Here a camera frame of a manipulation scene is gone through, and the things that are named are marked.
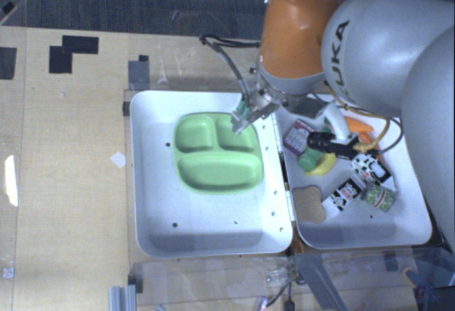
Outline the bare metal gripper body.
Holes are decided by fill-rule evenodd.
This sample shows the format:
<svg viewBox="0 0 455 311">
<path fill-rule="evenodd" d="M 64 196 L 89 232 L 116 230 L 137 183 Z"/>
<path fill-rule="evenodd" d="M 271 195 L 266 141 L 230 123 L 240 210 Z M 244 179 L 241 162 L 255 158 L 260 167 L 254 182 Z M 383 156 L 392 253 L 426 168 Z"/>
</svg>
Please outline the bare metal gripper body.
<svg viewBox="0 0 455 311">
<path fill-rule="evenodd" d="M 250 112 L 257 113 L 257 120 L 266 119 L 286 104 L 287 99 L 280 92 L 273 89 L 260 88 L 250 94 Z"/>
</svg>

